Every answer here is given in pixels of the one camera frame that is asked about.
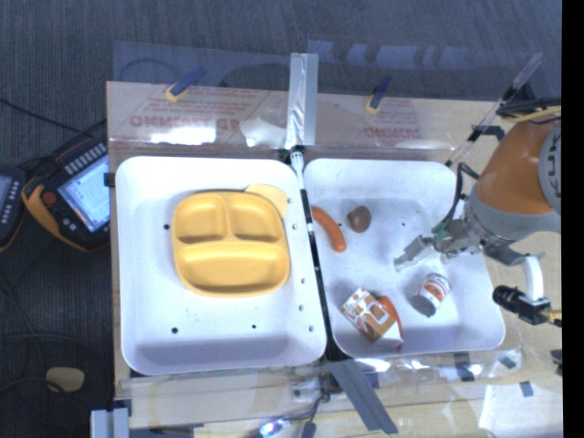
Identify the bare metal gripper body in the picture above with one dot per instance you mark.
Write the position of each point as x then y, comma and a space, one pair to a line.
457, 240

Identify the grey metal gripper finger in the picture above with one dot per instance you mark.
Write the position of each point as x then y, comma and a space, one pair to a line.
416, 245
407, 259

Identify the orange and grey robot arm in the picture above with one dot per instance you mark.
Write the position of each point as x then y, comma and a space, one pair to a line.
511, 176

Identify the white and orange can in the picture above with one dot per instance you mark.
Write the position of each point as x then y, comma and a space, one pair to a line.
433, 290

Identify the white plastic tray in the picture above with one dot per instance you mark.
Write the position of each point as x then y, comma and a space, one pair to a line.
388, 190
150, 290

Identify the brown round toy food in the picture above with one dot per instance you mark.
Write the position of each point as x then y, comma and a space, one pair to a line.
359, 219

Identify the brown and white carton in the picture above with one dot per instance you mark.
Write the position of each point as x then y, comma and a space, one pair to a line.
367, 315

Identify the orange sausage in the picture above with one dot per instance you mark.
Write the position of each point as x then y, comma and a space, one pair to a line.
330, 228

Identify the thin black and white rod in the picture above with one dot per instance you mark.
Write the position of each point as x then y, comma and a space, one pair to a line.
315, 253

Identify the yellow divided plate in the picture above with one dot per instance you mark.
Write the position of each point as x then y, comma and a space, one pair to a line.
228, 249

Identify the brown cardboard board red print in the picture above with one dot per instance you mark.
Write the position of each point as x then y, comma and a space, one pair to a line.
137, 121

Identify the pale yellow oval object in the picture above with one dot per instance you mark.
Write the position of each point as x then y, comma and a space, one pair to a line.
65, 379

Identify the black cylinder on white bracket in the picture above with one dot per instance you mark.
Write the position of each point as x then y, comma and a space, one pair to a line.
533, 275

